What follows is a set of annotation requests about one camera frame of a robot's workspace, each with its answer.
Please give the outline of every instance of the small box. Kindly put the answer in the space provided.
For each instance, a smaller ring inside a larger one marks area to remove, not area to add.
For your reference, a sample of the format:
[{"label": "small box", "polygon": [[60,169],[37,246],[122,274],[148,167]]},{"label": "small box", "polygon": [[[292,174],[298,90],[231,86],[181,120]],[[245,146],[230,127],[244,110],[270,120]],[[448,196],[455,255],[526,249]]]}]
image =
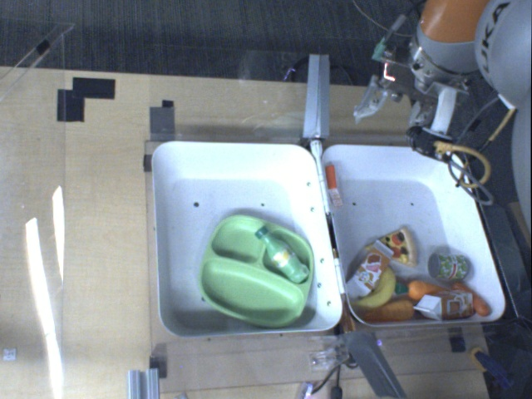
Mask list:
[{"label": "small box", "polygon": [[367,255],[355,275],[347,281],[346,290],[350,298],[367,296],[377,286],[382,272],[386,270],[392,251],[380,241],[368,247]]},{"label": "small box", "polygon": [[473,315],[473,294],[465,291],[441,291],[427,294],[414,309],[430,319],[443,321]]}]

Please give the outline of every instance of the wooden table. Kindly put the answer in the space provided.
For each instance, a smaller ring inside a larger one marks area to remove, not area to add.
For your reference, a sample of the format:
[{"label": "wooden table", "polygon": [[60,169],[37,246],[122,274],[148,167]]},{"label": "wooden table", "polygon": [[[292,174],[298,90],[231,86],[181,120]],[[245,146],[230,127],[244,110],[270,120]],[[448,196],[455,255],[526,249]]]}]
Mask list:
[{"label": "wooden table", "polygon": [[[116,96],[85,99],[85,122],[65,125],[55,120],[57,88],[71,88],[74,76],[115,79]],[[359,87],[332,86],[332,135],[338,141],[404,143],[408,105],[387,104],[378,116],[355,125],[352,108],[362,93]],[[183,138],[237,136],[262,141],[276,129],[297,131],[303,123],[305,96],[306,86],[293,83],[30,72],[0,102],[0,190],[7,197],[0,204],[4,218],[0,219],[0,345],[17,348],[16,361],[0,362],[0,397],[53,397],[22,254],[23,223],[31,217],[39,219],[44,254],[52,252],[51,197],[58,185],[64,186],[66,208],[63,286],[48,260],[45,271],[62,350],[63,397],[124,398],[127,372],[145,370],[152,352],[143,171],[150,107],[173,101],[177,131]],[[481,372],[465,353],[452,353],[446,337],[430,332],[417,338],[386,335],[390,337],[385,354],[411,397],[488,397]],[[485,345],[479,327],[468,330],[465,338],[467,347]],[[208,352],[205,340],[182,357],[200,362],[198,357]],[[278,359],[283,359],[282,350]],[[223,379],[224,372],[245,372],[233,360],[227,363],[213,379]],[[316,380],[324,375],[315,374]],[[223,388],[200,377],[190,382],[194,390],[187,395],[189,399],[291,399],[303,380],[296,370],[285,376],[285,382],[268,386]],[[248,376],[242,380],[250,384]],[[180,393],[172,382],[161,381],[161,386],[166,391],[163,398]],[[342,387],[346,399],[373,397],[360,370],[342,371]],[[326,393],[324,389],[317,397],[327,397]]]}]

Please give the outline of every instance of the green plastic dish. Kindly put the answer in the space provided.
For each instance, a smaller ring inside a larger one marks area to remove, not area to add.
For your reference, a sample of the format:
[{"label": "green plastic dish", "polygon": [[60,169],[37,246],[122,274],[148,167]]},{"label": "green plastic dish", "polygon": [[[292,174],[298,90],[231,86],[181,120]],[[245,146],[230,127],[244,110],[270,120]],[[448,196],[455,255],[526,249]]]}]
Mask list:
[{"label": "green plastic dish", "polygon": [[[255,237],[262,226],[286,242],[308,267],[308,278],[292,283],[265,263],[266,248]],[[277,224],[234,215],[214,230],[199,276],[204,299],[220,312],[263,328],[286,327],[302,314],[313,280],[308,242]]]}]

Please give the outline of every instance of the toy pizza slice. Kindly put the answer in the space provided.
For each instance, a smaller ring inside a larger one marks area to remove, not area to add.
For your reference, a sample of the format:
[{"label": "toy pizza slice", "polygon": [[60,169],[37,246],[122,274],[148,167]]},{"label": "toy pizza slice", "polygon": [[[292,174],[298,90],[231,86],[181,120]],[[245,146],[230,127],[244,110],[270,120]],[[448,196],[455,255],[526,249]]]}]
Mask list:
[{"label": "toy pizza slice", "polygon": [[392,252],[392,260],[406,266],[417,265],[417,251],[411,233],[401,228],[379,238]]}]

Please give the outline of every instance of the green bottle cap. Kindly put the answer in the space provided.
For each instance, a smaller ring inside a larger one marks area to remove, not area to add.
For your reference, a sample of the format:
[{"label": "green bottle cap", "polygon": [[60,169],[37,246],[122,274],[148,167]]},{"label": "green bottle cap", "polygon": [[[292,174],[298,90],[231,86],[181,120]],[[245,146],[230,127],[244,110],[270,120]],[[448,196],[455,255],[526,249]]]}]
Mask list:
[{"label": "green bottle cap", "polygon": [[268,233],[268,228],[266,226],[263,226],[260,228],[257,232],[255,232],[255,236],[259,239],[261,239],[264,235]]}]

